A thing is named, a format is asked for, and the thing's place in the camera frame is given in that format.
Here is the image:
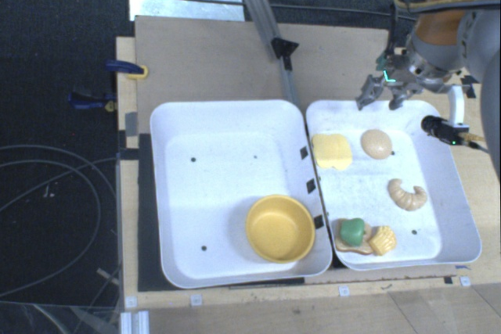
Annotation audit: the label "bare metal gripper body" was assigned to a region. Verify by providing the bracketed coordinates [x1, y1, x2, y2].
[376, 52, 457, 94]

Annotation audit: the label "white plastic tray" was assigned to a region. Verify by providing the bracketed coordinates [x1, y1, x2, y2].
[150, 99, 333, 289]
[305, 99, 482, 271]

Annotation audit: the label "yellow bowl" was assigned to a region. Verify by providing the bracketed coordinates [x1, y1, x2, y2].
[245, 194, 316, 264]

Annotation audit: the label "yellow bread slice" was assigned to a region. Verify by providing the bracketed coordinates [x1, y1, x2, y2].
[311, 133, 353, 171]

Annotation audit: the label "yellow french fries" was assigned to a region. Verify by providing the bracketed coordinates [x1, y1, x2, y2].
[368, 225, 398, 257]

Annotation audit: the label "green bell pepper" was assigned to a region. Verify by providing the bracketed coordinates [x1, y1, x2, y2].
[338, 217, 366, 246]

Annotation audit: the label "beige croissant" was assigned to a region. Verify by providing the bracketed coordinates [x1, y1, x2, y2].
[387, 178, 428, 212]

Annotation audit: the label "brown cardboard board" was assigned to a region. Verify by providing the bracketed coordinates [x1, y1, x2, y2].
[133, 14, 463, 293]

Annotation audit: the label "beige round bun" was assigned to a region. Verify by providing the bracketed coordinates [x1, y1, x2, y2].
[360, 128, 393, 160]

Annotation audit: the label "brown toast slice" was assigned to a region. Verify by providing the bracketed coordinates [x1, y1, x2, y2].
[334, 219, 375, 257]

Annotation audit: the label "black cylinder on white bracket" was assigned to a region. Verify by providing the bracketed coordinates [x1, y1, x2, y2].
[420, 84, 471, 146]

